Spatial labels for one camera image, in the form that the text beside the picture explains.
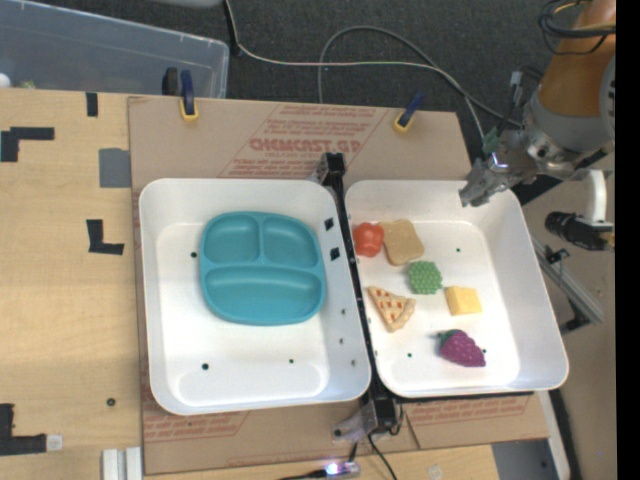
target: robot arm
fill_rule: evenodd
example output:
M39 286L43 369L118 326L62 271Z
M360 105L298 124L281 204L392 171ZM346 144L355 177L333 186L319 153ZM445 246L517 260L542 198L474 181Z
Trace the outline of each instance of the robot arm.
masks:
M525 105L518 130L501 126L484 138L486 161L476 160L460 191L463 206L480 206L496 192L532 183L539 174L571 179L590 154L615 141L616 0L551 2L539 23L561 36L547 71ZM571 29L552 16L584 5ZM518 97L519 77L512 87Z

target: white tray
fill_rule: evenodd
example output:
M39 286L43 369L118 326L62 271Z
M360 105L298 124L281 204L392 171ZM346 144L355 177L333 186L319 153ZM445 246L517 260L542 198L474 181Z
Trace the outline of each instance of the white tray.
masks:
M568 363L555 315L521 207L502 192L481 207L463 208L462 182L362 181L347 192L352 229L362 222L409 219L443 286L476 288L481 314L453 317L443 290L413 295L407 266L394 267L384 251L359 257L358 272L376 366L382 382L407 398L552 389ZM389 333L367 286L415 298L414 315ZM462 329L486 350L487 365L465 368L440 358L437 333Z
M335 203L311 181L164 179L139 202L151 390L176 414L262 409L358 398L371 367ZM207 307L192 252L204 226L231 211L288 215L314 230L327 278L306 322L234 324ZM326 229L325 221L333 226ZM331 259L338 248L340 256Z

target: toy pizza slice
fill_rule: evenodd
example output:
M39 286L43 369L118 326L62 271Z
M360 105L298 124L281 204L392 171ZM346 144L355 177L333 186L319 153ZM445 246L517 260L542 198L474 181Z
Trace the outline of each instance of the toy pizza slice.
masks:
M395 295L377 286L369 286L367 291L389 332L404 327L415 309L415 299Z

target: gray plastic bin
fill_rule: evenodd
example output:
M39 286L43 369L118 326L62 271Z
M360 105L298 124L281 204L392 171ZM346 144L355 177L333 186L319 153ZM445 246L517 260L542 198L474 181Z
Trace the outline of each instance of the gray plastic bin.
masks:
M162 94L169 67L197 97L224 98L221 41L25 0L0 0L0 73L41 89Z

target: toy food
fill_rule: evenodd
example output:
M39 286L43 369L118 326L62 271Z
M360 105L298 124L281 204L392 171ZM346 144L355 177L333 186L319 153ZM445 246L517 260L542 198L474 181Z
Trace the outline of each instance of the toy food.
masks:
M409 266L409 284L413 293L431 295L442 288L442 274L432 261L416 261Z
M382 249L384 229L379 224L364 222L353 230L356 254L358 256L376 256Z
M369 286L367 291L378 308L387 331L394 332L404 327L415 309L415 299L389 293L377 286Z
M384 246L392 265L404 265L424 254L424 245L407 219L381 222L380 225L384 229Z
M474 288L449 286L444 289L444 294L447 297L449 312L453 316L482 312L478 292Z
M438 334L440 357L462 366L486 366L484 352L467 333L453 329Z

